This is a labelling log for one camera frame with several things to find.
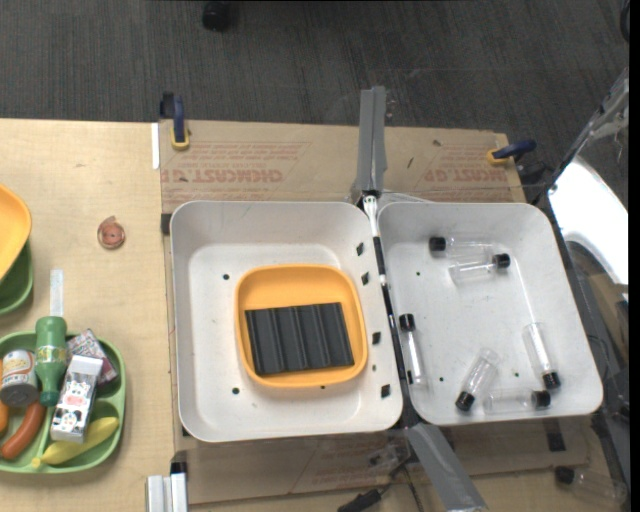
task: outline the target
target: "banana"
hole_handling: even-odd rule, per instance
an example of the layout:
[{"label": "banana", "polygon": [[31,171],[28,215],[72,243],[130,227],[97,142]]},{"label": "banana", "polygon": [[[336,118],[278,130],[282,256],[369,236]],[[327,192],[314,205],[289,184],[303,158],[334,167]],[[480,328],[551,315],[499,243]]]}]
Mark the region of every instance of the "banana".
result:
[{"label": "banana", "polygon": [[87,427],[87,436],[84,443],[56,441],[49,445],[41,457],[35,457],[31,461],[31,466],[38,468],[43,463],[55,466],[73,459],[107,439],[116,431],[119,424],[118,418],[112,416],[94,420]]}]

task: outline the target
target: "tin can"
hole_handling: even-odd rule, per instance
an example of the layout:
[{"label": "tin can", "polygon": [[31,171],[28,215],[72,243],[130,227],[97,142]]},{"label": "tin can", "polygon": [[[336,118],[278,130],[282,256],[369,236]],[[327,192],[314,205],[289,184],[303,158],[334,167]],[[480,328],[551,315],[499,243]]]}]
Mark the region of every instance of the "tin can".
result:
[{"label": "tin can", "polygon": [[25,407],[38,398],[35,357],[29,350],[13,350],[2,359],[0,400],[9,407]]}]

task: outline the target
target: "green bowl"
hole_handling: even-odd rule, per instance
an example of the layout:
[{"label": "green bowl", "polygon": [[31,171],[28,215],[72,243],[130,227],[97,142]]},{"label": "green bowl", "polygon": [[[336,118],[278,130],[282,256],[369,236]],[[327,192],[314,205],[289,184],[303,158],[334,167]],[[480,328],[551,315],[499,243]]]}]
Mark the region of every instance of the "green bowl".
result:
[{"label": "green bowl", "polygon": [[33,265],[29,241],[0,281],[0,316],[20,307],[33,289]]},{"label": "green bowl", "polygon": [[[76,334],[69,334],[67,339],[71,339]],[[118,418],[119,424],[116,431],[111,436],[90,450],[74,457],[67,462],[49,466],[42,464],[37,469],[31,465],[31,461],[35,457],[40,457],[52,442],[49,438],[49,426],[54,412],[54,407],[49,407],[42,427],[35,439],[29,446],[15,459],[4,460],[0,458],[0,471],[11,473],[73,473],[83,471],[107,459],[113,453],[122,433],[122,425],[124,423],[125,410],[125,392],[126,392],[126,376],[125,366],[120,352],[109,342],[98,338],[107,357],[118,372],[118,377],[104,386],[98,387],[96,391],[96,401],[91,412],[91,421],[108,416]],[[19,332],[10,334],[0,339],[0,357],[4,357],[12,350],[25,349],[35,350],[36,333],[35,331]],[[25,408],[12,408],[10,410],[9,425],[2,437],[0,437],[0,445],[5,443],[11,435],[18,429],[24,417]]]}]

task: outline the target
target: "blue and yellow clamp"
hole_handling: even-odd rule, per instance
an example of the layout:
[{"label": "blue and yellow clamp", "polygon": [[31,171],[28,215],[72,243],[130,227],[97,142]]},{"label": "blue and yellow clamp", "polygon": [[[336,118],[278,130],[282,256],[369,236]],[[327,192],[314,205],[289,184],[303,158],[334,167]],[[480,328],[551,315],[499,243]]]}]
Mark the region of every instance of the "blue and yellow clamp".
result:
[{"label": "blue and yellow clamp", "polygon": [[160,102],[160,117],[173,119],[170,129],[171,147],[176,151],[184,151],[189,147],[189,130],[184,124],[184,105],[182,96],[174,96],[172,92],[165,92]]},{"label": "blue and yellow clamp", "polygon": [[521,140],[509,144],[502,149],[492,149],[487,153],[487,160],[491,165],[504,165],[513,157],[514,161],[520,160],[526,153],[530,153],[538,147],[535,140]]}]

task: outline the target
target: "carrot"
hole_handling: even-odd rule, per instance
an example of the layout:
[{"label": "carrot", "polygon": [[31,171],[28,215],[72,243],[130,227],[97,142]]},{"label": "carrot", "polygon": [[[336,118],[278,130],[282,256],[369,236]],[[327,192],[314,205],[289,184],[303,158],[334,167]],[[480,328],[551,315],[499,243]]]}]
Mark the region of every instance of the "carrot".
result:
[{"label": "carrot", "polygon": [[9,440],[4,443],[2,448],[0,448],[2,458],[8,460],[15,459],[29,446],[29,443],[33,441],[38,430],[40,430],[46,411],[47,408],[41,405],[39,400],[36,400],[27,407],[20,427],[18,427],[18,430],[16,430]]},{"label": "carrot", "polygon": [[[0,358],[0,376],[2,375],[2,359]],[[9,406],[0,400],[0,436],[9,424]]]}]

